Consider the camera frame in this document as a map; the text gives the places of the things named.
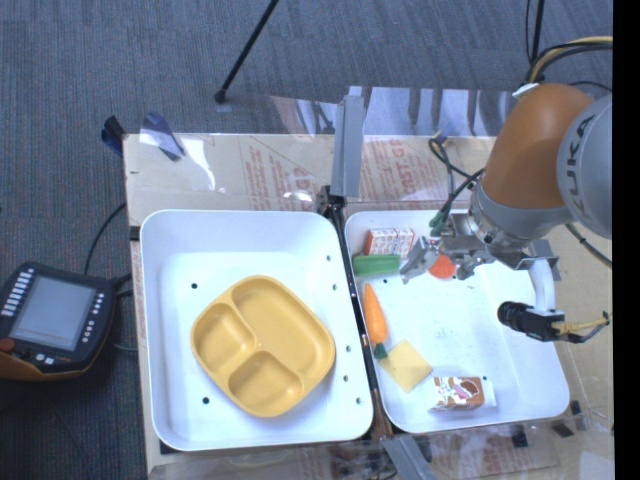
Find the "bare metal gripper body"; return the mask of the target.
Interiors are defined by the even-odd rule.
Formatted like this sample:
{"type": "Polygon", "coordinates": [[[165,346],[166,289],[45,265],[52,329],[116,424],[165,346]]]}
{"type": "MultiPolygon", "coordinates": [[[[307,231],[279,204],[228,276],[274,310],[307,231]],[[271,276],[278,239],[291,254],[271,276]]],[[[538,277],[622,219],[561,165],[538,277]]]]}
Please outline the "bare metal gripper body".
{"type": "Polygon", "coordinates": [[[527,246],[526,240],[503,230],[484,215],[468,211],[448,216],[439,250],[465,269],[493,262],[521,269],[528,261],[527,246]]]}

